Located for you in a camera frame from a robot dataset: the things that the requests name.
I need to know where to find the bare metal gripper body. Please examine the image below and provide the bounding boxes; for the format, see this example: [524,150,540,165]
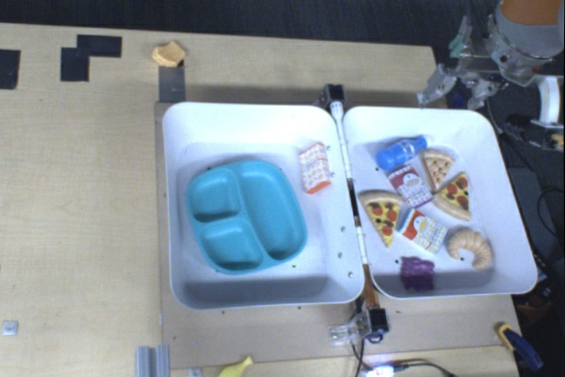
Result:
[455,38,554,90]

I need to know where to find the blue plastic bottle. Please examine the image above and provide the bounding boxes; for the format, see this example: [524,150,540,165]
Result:
[374,133,430,170]

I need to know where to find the pale pizza slice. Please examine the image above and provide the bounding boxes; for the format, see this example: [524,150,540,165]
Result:
[419,148,456,192]

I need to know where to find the dark red and white carton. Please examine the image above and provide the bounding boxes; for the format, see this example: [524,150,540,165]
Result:
[387,162,435,209]

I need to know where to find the pepperoni pizza slice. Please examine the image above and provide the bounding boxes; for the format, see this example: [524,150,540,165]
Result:
[432,171,473,222]
[358,189,405,249]

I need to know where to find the thin black and white rod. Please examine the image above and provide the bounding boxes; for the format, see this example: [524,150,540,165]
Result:
[328,100,381,311]

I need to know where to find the white plastic tray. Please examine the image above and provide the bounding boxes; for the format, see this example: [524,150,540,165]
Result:
[342,105,540,301]
[161,101,366,312]

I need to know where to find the red white and blue carton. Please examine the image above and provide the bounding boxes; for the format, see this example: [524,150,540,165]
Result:
[395,207,448,254]

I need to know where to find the orange and white carton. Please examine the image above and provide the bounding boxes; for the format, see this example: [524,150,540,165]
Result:
[298,141,334,195]

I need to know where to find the tan croissant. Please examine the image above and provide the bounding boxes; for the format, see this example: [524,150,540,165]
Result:
[444,226,493,271]

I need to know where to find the purple grapes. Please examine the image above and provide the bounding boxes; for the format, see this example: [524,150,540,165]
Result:
[399,255,436,292]

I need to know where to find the blue divided plate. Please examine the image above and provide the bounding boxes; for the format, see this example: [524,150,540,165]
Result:
[185,159,309,276]

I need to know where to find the orange biscuit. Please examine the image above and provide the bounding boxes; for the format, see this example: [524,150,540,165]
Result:
[151,40,187,69]

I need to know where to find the yellow banana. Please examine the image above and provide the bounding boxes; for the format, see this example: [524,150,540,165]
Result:
[217,356,255,377]

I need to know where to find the black block with thin wires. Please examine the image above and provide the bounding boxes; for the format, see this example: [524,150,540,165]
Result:
[320,83,346,108]
[365,306,391,342]

